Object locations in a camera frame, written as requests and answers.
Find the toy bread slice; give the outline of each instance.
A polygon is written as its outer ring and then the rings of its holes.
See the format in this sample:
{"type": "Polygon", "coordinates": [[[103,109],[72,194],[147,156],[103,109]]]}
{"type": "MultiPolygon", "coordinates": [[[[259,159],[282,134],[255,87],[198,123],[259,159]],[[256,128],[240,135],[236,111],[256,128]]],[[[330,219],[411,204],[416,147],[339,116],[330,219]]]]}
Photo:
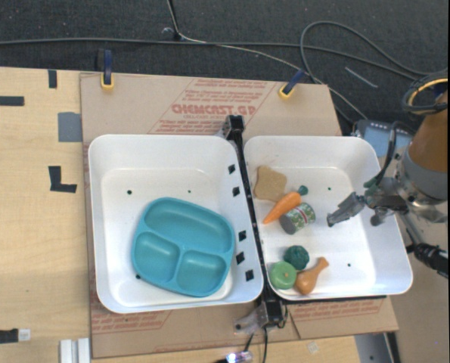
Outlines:
{"type": "Polygon", "coordinates": [[[258,199],[277,202],[284,196],[286,184],[287,176],[283,173],[274,171],[269,166],[259,166],[253,193],[258,199]]]}

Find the blue clamp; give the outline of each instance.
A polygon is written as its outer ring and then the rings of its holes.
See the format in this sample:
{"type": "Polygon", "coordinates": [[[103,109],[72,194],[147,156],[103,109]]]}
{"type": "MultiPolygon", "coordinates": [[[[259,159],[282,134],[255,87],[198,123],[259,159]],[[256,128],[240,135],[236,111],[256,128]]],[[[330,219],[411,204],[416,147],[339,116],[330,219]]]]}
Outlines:
{"type": "Polygon", "coordinates": [[[105,90],[113,89],[112,51],[104,50],[104,72],[101,75],[101,86],[105,90]]]}
{"type": "Polygon", "coordinates": [[[278,91],[278,96],[284,100],[288,99],[292,95],[295,85],[305,76],[306,72],[304,70],[297,71],[292,79],[280,88],[278,91]]]}

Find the white tray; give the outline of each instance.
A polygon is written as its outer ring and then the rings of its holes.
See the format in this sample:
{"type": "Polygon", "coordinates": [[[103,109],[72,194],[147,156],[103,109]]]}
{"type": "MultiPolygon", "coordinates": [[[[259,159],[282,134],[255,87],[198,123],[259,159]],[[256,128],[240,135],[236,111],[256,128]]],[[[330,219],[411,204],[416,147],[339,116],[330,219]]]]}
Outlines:
{"type": "Polygon", "coordinates": [[[295,234],[287,234],[278,221],[262,224],[273,202],[253,197],[267,270],[283,260],[293,245],[304,246],[310,255],[307,268],[319,256],[329,267],[319,275],[315,289],[307,296],[294,289],[276,290],[288,300],[339,299],[404,293],[412,283],[411,266],[394,216],[371,226],[374,212],[365,207],[357,216],[327,226],[327,214],[337,209],[349,194],[364,193],[363,184],[380,166],[372,146],[353,137],[251,138],[244,148],[247,171],[253,189],[259,166],[269,166],[287,176],[286,192],[305,185],[303,196],[317,219],[295,234]]]}
{"type": "Polygon", "coordinates": [[[110,311],[245,303],[261,293],[263,276],[247,199],[237,155],[228,141],[215,136],[104,135],[91,143],[88,164],[97,293],[110,311]],[[236,196],[235,188],[240,191],[236,196]],[[144,208],[160,197],[211,209],[234,228],[230,272],[211,296],[185,296],[136,278],[132,238],[144,208]]]}

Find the toy food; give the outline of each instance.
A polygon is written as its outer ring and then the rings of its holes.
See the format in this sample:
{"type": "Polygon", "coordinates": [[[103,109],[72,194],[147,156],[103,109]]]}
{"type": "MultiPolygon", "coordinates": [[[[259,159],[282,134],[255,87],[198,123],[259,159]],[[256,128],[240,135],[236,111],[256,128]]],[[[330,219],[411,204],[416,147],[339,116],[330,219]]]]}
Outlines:
{"type": "Polygon", "coordinates": [[[297,273],[297,278],[295,281],[295,288],[301,294],[309,294],[311,293],[315,285],[317,284],[317,278],[319,273],[329,266],[329,262],[324,257],[319,257],[318,263],[316,266],[309,270],[300,271],[297,273]]]}
{"type": "Polygon", "coordinates": [[[297,191],[289,192],[284,195],[263,219],[263,223],[267,224],[279,219],[283,214],[288,213],[292,208],[299,206],[302,203],[301,197],[307,195],[309,190],[305,185],[301,185],[297,191]]]}
{"type": "Polygon", "coordinates": [[[295,284],[297,270],[288,262],[279,261],[270,269],[270,282],[277,289],[290,289],[295,284]]]}
{"type": "Polygon", "coordinates": [[[259,166],[253,193],[258,199],[277,202],[284,196],[287,176],[274,171],[269,166],[259,166]]]}
{"type": "Polygon", "coordinates": [[[305,269],[309,260],[309,252],[300,245],[290,246],[284,254],[284,261],[290,263],[297,270],[305,269]]]}
{"type": "Polygon", "coordinates": [[[315,222],[315,212],[307,203],[301,203],[283,214],[278,221],[287,234],[295,234],[301,228],[315,222]]]}

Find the toy chicken leg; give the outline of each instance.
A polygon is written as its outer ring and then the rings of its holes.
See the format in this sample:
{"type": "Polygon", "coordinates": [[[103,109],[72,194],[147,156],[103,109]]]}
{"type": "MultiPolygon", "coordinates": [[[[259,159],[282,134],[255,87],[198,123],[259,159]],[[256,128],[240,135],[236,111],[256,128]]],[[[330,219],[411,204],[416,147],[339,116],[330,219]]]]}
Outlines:
{"type": "Polygon", "coordinates": [[[288,213],[291,209],[302,203],[302,196],[307,195],[309,190],[305,185],[301,185],[297,191],[285,194],[270,210],[268,215],[263,219],[263,223],[273,222],[280,218],[283,214],[288,213]]]}

